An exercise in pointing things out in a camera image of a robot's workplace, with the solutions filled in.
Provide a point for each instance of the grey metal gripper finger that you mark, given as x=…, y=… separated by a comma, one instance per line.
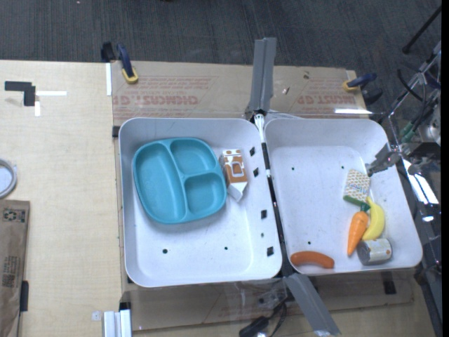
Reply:
x=383, y=160
x=419, y=164

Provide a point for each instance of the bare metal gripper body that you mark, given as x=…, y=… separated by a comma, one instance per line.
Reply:
x=430, y=135

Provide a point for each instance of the white and green patterned packet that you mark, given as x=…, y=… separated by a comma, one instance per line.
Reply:
x=356, y=186

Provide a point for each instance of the yellow banana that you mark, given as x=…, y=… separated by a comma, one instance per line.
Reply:
x=376, y=221

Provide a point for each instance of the orange carrot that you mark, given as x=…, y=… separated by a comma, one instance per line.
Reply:
x=357, y=228

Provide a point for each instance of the white plastic tray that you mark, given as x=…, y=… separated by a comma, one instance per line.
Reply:
x=210, y=251
x=308, y=202

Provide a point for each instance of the small silver can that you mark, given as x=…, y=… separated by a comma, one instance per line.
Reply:
x=375, y=251

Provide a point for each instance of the orange sausage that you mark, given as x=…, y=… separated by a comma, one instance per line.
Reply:
x=312, y=259

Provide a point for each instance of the orange and white carton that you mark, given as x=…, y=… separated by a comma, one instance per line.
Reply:
x=234, y=172

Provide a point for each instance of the brown cardboard board red print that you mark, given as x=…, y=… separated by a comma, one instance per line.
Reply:
x=224, y=93

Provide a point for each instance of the blue divided plate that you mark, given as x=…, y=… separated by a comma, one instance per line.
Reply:
x=158, y=184

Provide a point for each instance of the brown paper bag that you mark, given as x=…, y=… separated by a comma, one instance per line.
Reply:
x=12, y=258

